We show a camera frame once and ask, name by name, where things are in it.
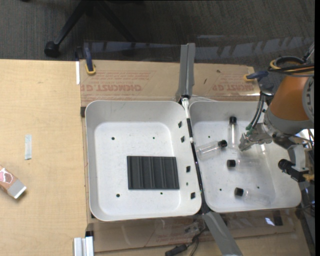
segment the clear bottle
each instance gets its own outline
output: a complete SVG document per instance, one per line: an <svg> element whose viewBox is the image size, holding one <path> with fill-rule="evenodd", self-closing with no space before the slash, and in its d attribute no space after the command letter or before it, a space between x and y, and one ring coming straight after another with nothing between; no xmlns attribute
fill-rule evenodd
<svg viewBox="0 0 320 256"><path fill-rule="evenodd" d="M238 137L239 137L239 126L237 124L237 118L235 116L231 116L229 118L228 125L228 147L235 148L238 145Z"/></svg>
<svg viewBox="0 0 320 256"><path fill-rule="evenodd" d="M262 162L259 158L236 158L228 159L226 166L229 170L259 170Z"/></svg>
<svg viewBox="0 0 320 256"><path fill-rule="evenodd" d="M270 197L266 194L258 193L249 188L236 187L234 196L251 204L258 204L260 206L269 206L271 204Z"/></svg>
<svg viewBox="0 0 320 256"><path fill-rule="evenodd" d="M200 160L206 160L220 153L220 150L228 145L226 140L212 141L210 143L198 146L195 149L196 155Z"/></svg>

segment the chair wheel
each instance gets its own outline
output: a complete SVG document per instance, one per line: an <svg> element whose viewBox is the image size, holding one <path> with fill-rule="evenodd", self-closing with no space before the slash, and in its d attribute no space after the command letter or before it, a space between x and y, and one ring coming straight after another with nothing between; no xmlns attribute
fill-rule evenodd
<svg viewBox="0 0 320 256"><path fill-rule="evenodd" d="M59 56L59 45L55 44L53 41L49 41L46 43L44 48L45 55L49 57L56 58Z"/></svg>

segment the black bottle cap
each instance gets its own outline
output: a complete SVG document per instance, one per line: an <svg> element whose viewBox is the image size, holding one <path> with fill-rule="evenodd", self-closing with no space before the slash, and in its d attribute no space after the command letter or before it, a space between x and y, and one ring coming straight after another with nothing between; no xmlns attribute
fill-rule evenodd
<svg viewBox="0 0 320 256"><path fill-rule="evenodd" d="M242 197L244 195L244 190L242 188L236 187L234 190L234 195Z"/></svg>
<svg viewBox="0 0 320 256"><path fill-rule="evenodd" d="M218 142L218 146L222 149L225 148L227 145L228 143L224 139Z"/></svg>
<svg viewBox="0 0 320 256"><path fill-rule="evenodd" d="M226 161L226 166L229 168L236 167L236 160L229 159Z"/></svg>
<svg viewBox="0 0 320 256"><path fill-rule="evenodd" d="M237 118L235 116L230 116L229 124L236 124L236 123L237 123Z"/></svg>

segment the table surface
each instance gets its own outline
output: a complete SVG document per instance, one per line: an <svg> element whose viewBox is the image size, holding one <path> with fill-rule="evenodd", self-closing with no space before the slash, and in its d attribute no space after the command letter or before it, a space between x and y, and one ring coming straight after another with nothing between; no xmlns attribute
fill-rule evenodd
<svg viewBox="0 0 320 256"><path fill-rule="evenodd" d="M0 164L26 192L0 192L0 255L71 256L73 239L87 227L81 95L72 61L0 60ZM32 159L25 160L25 135ZM302 226L295 232L237 238L248 255L310 255ZM161 255L172 246L101 252L96 255ZM189 255L189 250L181 256ZM214 241L195 256L221 255Z"/></svg>

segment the dark gray floor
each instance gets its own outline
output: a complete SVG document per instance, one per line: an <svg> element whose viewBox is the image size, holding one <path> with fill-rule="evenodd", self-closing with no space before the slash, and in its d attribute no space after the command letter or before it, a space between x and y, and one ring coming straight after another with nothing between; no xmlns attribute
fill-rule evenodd
<svg viewBox="0 0 320 256"><path fill-rule="evenodd" d="M44 54L78 0L0 0L0 59L51 60ZM108 3L142 43L192 43L193 35L315 36L315 0L143 1ZM83 41L125 41L95 10L84 15L60 45L57 60L72 61Z"/></svg>

